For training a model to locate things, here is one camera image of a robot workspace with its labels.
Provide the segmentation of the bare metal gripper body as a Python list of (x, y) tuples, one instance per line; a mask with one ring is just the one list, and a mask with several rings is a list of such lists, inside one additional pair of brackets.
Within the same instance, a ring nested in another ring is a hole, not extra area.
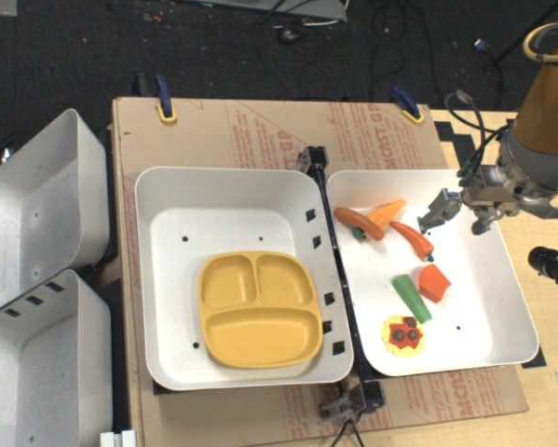
[(526, 212), (543, 220), (558, 219), (552, 200), (558, 188), (551, 188), (517, 167), (481, 165), (459, 178), (461, 200), (479, 218), (501, 218)]

